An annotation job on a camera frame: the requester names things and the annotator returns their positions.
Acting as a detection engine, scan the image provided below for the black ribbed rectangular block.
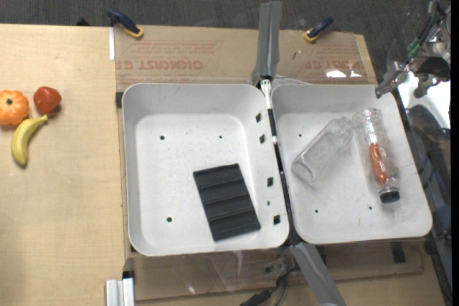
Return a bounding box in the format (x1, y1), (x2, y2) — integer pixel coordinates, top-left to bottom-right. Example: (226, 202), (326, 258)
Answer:
(192, 163), (262, 242)

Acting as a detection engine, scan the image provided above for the orange toy pumpkin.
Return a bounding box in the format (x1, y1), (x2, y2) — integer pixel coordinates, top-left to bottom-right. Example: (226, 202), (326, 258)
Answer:
(0, 90), (30, 126)

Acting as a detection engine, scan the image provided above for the clear plastic bottle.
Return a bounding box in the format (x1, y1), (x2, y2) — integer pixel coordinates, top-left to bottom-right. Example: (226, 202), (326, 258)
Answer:
(290, 116), (355, 184)

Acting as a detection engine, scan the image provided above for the brown cardboard board red print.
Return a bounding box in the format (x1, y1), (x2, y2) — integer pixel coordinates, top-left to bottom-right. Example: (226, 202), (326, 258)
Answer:
(113, 24), (425, 302)

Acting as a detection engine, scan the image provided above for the red toy pepper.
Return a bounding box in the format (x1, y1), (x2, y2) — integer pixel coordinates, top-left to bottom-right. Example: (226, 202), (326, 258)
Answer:
(33, 86), (62, 115)

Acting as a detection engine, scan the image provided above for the yellow banana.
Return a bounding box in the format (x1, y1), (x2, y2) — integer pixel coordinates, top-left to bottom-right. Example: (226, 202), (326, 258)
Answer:
(11, 114), (49, 166)

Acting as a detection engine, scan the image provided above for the white plastic tray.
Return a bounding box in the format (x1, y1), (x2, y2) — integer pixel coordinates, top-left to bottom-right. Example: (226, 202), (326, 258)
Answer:
(120, 82), (290, 257)
(270, 83), (434, 245)

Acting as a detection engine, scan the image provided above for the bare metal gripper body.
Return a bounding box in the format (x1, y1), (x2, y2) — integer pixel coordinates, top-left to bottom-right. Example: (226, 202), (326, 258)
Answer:
(405, 2), (452, 80)

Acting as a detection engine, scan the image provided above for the clear bottle with orange label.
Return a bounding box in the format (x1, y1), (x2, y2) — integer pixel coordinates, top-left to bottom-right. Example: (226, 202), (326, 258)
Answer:
(351, 108), (402, 204)

